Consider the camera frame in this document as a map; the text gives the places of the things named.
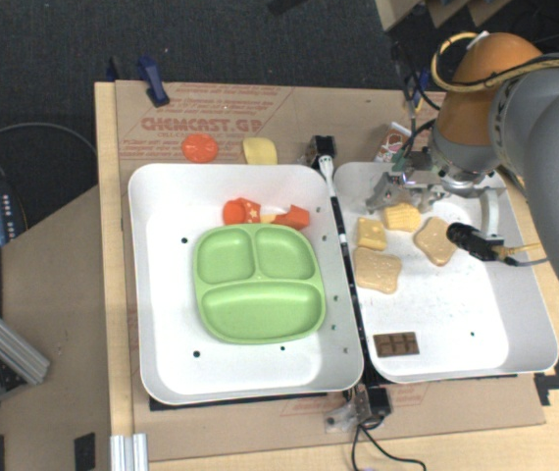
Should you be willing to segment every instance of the gray carpet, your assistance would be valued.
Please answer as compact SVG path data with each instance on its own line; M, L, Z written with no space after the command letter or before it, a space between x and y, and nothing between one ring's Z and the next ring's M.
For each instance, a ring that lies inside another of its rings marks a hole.
M59 124L94 140L93 84L149 54L165 80L396 88L390 46L419 67L444 38L475 30L466 10L439 29L419 7L391 32L374 0L0 0L0 128ZM514 0L482 26L536 40L559 33L559 0ZM545 40L559 50L559 38ZM94 156L61 131L0 136L0 164L31 225L96 183Z

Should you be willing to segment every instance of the blue clamp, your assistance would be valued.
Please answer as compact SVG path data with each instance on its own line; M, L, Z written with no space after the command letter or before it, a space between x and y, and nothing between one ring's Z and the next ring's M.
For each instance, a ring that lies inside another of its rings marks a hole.
M146 93L156 107L168 105L171 102L162 85L157 63L149 56L141 56L138 60L140 78L149 84Z

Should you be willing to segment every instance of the cracker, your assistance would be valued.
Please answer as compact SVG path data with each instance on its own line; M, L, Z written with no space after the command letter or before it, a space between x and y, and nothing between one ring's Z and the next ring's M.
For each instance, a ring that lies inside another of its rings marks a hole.
M431 217L424 227L415 234L415 245L421 249L436 266L445 265L458 249L447 238L449 224L436 216Z
M356 244L379 251L386 249L386 234L384 233L382 222L360 217L358 219L358 239Z
M384 226L390 231L414 232L421 225L421 213L407 202L384 208L381 216Z
M392 294L397 291L401 260L394 255L378 253L366 247L354 250L356 285Z

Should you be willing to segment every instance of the green plate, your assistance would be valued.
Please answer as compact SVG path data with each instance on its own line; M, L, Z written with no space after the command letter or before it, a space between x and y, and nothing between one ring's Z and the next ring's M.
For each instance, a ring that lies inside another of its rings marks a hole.
M296 340L323 323L326 299L317 258L295 229L269 224L212 229L196 243L193 264L201 319L221 340Z

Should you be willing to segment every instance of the orange toy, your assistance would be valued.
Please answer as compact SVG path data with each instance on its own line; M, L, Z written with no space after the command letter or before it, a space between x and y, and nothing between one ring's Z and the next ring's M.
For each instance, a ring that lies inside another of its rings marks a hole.
M226 202L223 206L223 223L225 225L259 224L260 204L242 197Z
M293 227L297 231L300 231L310 225L310 213L305 209L291 205L287 213L277 215L271 223L286 225L287 227Z
M190 162L211 162L219 153L219 144L209 134L196 132L183 141L181 151Z

